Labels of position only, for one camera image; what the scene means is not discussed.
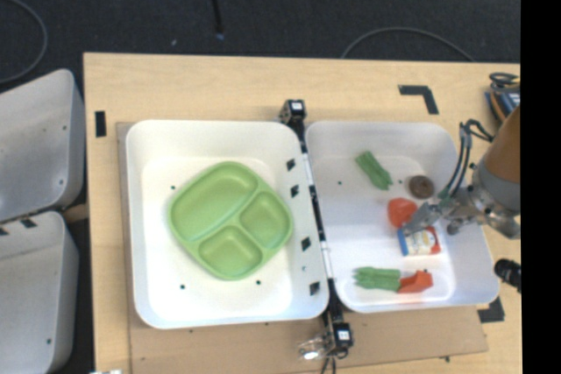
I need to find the thin black and white rod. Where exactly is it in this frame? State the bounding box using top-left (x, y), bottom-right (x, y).
top-left (294, 117), bottom-right (344, 326)

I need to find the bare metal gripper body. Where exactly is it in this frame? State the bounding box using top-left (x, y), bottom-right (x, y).
top-left (436, 190), bottom-right (522, 239)

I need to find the brown doughnut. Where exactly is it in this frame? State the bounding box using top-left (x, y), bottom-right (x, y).
top-left (408, 175), bottom-right (436, 199)

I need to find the green toy leafy stalk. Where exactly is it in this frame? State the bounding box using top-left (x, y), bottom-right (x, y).
top-left (354, 151), bottom-right (394, 191)

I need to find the orange carrot with green top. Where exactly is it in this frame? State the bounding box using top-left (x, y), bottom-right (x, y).
top-left (352, 266), bottom-right (435, 294)

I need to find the orange toy carrot piece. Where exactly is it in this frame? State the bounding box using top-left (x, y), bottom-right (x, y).
top-left (387, 197), bottom-right (419, 229)

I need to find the white plastic tray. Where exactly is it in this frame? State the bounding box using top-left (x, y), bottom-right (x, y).
top-left (304, 120), bottom-right (501, 314)
top-left (124, 118), bottom-right (331, 330)

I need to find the black cylinder on white bracket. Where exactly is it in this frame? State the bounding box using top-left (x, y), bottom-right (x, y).
top-left (494, 258), bottom-right (522, 293)

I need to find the black block with thin wires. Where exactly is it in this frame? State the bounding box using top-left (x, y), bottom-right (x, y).
top-left (280, 98), bottom-right (308, 122)
top-left (331, 321), bottom-right (354, 349)

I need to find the green divided plate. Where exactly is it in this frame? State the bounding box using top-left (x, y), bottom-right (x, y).
top-left (167, 160), bottom-right (294, 282)

